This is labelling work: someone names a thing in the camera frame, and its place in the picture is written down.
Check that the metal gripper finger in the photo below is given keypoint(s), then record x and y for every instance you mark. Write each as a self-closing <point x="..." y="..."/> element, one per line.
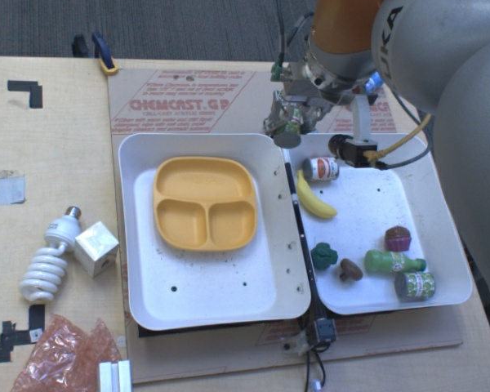
<point x="278" y="112"/>
<point x="310" y="117"/>

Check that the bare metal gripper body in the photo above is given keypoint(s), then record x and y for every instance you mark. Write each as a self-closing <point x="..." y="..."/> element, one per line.
<point x="306" y="90"/>

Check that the small green label can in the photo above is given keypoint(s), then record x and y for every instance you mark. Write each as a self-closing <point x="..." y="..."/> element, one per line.
<point x="288" y="137"/>

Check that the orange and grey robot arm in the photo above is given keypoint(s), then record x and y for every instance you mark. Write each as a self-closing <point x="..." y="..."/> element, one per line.
<point x="424" y="55"/>

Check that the small orange label can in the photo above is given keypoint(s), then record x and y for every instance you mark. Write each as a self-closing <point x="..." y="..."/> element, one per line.
<point x="324" y="169"/>

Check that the yellow banana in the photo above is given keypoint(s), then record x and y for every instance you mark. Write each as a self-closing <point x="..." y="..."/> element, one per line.
<point x="314" y="204"/>

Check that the brown cardboard board red print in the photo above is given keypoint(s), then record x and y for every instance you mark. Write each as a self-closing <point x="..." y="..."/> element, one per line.
<point x="179" y="104"/>

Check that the white plastic tray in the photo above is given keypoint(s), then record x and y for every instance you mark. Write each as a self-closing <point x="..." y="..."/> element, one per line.
<point x="367" y="202"/>
<point x="212" y="284"/>

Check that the yellow divided plate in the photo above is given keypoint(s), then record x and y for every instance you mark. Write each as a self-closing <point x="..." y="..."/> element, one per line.
<point x="204" y="202"/>

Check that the thin black and white rod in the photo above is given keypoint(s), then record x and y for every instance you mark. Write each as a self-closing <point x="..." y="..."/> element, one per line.
<point x="306" y="243"/>

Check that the green broccoli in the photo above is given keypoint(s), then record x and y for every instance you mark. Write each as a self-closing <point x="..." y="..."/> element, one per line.
<point x="323" y="255"/>

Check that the purple and brown cupcake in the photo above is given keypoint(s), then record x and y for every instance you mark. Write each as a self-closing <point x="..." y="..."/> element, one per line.
<point x="398" y="239"/>

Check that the brown mushroom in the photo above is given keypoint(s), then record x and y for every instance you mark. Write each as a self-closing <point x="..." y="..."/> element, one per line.
<point x="351" y="270"/>

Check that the green bottle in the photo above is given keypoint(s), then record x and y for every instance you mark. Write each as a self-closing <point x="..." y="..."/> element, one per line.
<point x="388" y="261"/>

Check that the large green label can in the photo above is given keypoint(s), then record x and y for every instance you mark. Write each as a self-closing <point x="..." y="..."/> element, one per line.
<point x="416" y="286"/>

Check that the white cube box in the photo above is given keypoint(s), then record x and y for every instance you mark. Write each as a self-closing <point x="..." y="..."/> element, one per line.
<point x="96" y="247"/>

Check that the white spiral light bulb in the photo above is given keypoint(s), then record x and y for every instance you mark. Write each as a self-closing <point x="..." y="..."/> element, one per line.
<point x="45" y="268"/>

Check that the pink bubble wrap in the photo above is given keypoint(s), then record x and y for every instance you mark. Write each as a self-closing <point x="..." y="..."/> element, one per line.
<point x="65" y="357"/>

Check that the black cylinder on white bracket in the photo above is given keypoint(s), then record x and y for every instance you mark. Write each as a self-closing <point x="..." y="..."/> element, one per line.
<point x="355" y="149"/>

